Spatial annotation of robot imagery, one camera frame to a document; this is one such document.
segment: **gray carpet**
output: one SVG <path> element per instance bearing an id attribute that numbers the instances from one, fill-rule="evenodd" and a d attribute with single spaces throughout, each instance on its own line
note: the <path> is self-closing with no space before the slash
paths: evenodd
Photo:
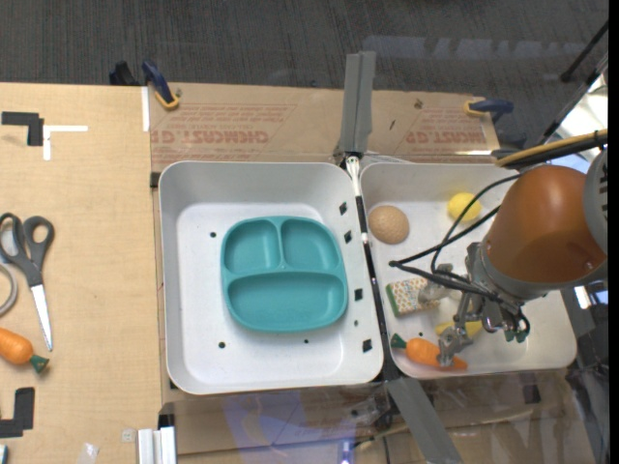
<path id="1" fill-rule="evenodd" d="M 342 88 L 347 53 L 378 53 L 375 89 L 515 104 L 505 139 L 540 139 L 608 50 L 559 75 L 609 0 L 0 0 L 0 81 L 106 84 L 125 60 L 169 81 Z"/>

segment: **carrot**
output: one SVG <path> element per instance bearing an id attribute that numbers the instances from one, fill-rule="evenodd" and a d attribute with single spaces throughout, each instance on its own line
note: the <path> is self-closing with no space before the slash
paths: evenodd
<path id="1" fill-rule="evenodd" d="M 415 337 L 406 342 L 401 336 L 394 333 L 394 336 L 391 338 L 391 346 L 405 349 L 406 357 L 414 363 L 428 364 L 445 369 L 466 369 L 468 366 L 466 361 L 457 356 L 454 356 L 451 366 L 441 366 L 438 361 L 438 355 L 441 352 L 440 348 L 424 338 Z"/>
<path id="2" fill-rule="evenodd" d="M 49 363 L 49 359 L 35 354 L 30 340 L 3 328 L 0 328 L 0 356 L 13 364 L 30 362 L 37 373 L 41 373 Z"/>

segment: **blue clamp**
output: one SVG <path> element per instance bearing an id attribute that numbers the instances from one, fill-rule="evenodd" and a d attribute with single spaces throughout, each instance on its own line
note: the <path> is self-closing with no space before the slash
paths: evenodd
<path id="1" fill-rule="evenodd" d="M 142 70 L 144 71 L 146 84 L 152 82 L 153 86 L 155 86 L 155 98 L 163 105 L 163 108 L 167 110 L 176 108 L 178 106 L 178 97 L 170 91 L 165 78 L 159 72 L 155 63 L 145 60 L 142 63 Z"/>
<path id="2" fill-rule="evenodd" d="M 466 101 L 464 103 L 464 111 L 473 117 L 481 117 L 486 112 L 490 112 L 492 114 L 492 122 L 496 124 L 503 114 L 514 111 L 514 104 L 511 101 L 495 99 L 475 102 Z"/>

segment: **scissors blade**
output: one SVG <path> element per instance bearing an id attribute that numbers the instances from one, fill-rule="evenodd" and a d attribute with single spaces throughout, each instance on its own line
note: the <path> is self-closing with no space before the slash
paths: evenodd
<path id="1" fill-rule="evenodd" d="M 30 287 L 32 295 L 35 298 L 35 306 L 37 307 L 37 313 L 39 314 L 39 322 L 43 329 L 43 336 L 45 338 L 45 344 L 47 344 L 47 350 L 51 351 L 51 324 L 49 323 L 49 313 L 47 312 L 47 300 L 45 299 L 45 289 L 43 285 L 35 285 Z"/>

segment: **teal divided plate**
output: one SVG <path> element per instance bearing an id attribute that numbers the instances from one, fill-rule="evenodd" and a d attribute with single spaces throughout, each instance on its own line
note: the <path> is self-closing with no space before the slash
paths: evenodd
<path id="1" fill-rule="evenodd" d="M 221 278 L 230 313 L 256 331 L 323 328 L 348 304 L 338 243 L 310 218 L 259 217 L 235 224 L 223 238 Z"/>

